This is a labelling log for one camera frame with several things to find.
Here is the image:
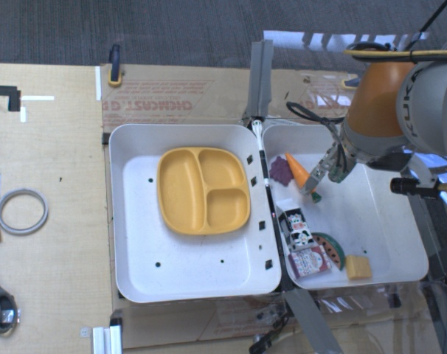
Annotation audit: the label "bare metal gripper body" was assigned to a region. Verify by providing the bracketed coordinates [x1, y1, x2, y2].
[320, 141, 358, 184]

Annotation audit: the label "orange carrot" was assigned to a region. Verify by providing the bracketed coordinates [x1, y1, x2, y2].
[284, 152, 323, 204]

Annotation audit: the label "purple grapes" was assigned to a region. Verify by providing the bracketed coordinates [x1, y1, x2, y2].
[268, 155, 295, 188]

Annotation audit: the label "black and white milk carton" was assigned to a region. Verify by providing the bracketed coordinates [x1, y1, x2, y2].
[277, 207, 315, 252]

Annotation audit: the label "thin black and white rod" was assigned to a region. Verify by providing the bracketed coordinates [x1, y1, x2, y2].
[251, 119, 285, 260]

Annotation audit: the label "green and red watermelon slice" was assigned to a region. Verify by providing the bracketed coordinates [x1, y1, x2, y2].
[311, 232, 347, 271]

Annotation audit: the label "white plastic tray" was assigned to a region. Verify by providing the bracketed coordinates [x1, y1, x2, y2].
[262, 123, 430, 291]
[108, 123, 283, 304]

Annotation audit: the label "pink carton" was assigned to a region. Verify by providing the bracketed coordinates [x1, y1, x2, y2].
[287, 245, 333, 280]

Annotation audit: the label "yellow cheese block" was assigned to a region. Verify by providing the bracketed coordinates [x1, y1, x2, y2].
[344, 254, 373, 281]

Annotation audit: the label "yellow divided plate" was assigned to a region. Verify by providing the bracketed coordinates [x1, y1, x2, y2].
[156, 146, 252, 236]

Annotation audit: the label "brown cardboard board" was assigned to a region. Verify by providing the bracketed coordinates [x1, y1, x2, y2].
[100, 63, 433, 350]

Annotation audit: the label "grey and black scissors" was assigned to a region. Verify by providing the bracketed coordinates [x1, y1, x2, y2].
[0, 266, 20, 336]

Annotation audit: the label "black cylinder on white bracket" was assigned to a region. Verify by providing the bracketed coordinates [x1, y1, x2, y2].
[389, 154, 447, 201]

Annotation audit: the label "grey tape ring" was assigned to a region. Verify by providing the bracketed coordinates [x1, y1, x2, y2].
[0, 187, 49, 236]

